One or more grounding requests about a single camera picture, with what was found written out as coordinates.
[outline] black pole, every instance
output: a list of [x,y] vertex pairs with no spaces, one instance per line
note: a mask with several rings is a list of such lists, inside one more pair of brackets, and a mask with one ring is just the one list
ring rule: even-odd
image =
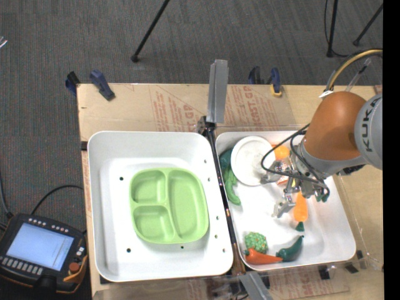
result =
[[352,43],[355,46],[358,46],[360,43],[361,38],[365,35],[365,33],[367,32],[367,30],[369,29],[369,27],[371,26],[371,24],[375,21],[376,17],[378,17],[379,13],[381,13],[381,11],[383,10],[383,2],[381,4],[381,6],[379,7],[379,9],[375,12],[375,14],[372,16],[371,20],[369,20],[369,22],[367,23],[366,27],[364,28],[364,30],[362,30],[362,32],[360,33],[360,35],[358,36],[358,38],[356,40],[354,40]]
[[339,2],[339,0],[334,0],[334,2],[333,2],[331,34],[329,36],[329,44],[328,44],[327,53],[326,53],[326,56],[329,58],[333,57],[333,55],[334,55],[333,50],[332,50],[332,45],[333,45],[333,34],[335,31],[336,13],[338,11],[338,2]]
[[150,36],[151,31],[153,31],[153,29],[154,29],[154,27],[156,26],[156,24],[157,24],[159,18],[161,17],[161,15],[163,14],[165,8],[167,7],[168,2],[169,2],[169,0],[165,0],[165,1],[164,1],[164,3],[163,3],[162,6],[161,6],[161,9],[158,11],[156,17],[154,18],[153,22],[151,23],[150,28],[147,30],[146,34],[144,35],[142,42],[140,43],[139,47],[136,49],[134,55],[131,56],[131,60],[132,60],[134,63],[136,63],[136,62],[139,61],[139,58],[138,58],[139,53],[140,53],[141,49],[143,48],[144,44],[146,43],[148,37]]

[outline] green divided plate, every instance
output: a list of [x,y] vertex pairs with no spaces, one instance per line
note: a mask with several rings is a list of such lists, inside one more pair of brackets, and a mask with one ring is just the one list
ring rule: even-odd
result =
[[130,203],[135,232],[150,243],[188,243],[208,230],[203,185],[186,169],[139,171],[131,180]]

